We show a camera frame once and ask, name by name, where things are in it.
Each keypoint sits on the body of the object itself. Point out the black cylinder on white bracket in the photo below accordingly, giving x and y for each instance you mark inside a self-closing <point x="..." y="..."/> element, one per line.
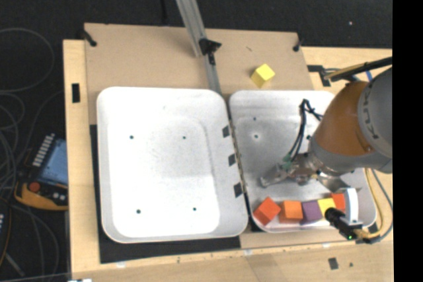
<point x="351" y="204"/>

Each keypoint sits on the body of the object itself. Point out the red-orange cube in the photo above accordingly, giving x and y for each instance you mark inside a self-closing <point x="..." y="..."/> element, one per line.
<point x="338" y="201"/>
<point x="266" y="210"/>

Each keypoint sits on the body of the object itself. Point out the white plastic tray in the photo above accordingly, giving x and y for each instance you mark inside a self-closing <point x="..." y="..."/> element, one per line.
<point x="165" y="162"/>
<point x="274" y="128"/>

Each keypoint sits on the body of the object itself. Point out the brown cardboard board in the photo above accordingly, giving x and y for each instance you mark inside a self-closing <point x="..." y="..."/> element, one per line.
<point x="158" y="59"/>

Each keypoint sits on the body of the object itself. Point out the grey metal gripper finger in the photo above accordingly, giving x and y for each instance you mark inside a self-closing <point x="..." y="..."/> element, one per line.
<point x="272" y="179"/>
<point x="332" y="184"/>

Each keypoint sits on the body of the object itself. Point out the orange cube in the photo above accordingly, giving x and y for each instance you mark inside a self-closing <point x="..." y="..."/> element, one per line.
<point x="291" y="210"/>

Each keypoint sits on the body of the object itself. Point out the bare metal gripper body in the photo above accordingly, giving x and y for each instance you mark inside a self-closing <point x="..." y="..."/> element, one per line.
<point x="301" y="168"/>

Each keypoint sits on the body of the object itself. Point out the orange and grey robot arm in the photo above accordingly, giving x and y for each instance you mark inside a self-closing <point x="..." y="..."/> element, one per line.
<point x="343" y="122"/>

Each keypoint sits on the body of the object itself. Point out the purple cube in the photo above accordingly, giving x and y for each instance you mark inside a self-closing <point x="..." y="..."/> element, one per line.
<point x="311" y="211"/>

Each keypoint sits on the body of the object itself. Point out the yellow cube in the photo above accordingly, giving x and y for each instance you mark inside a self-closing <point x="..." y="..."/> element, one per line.
<point x="326" y="204"/>
<point x="262" y="75"/>

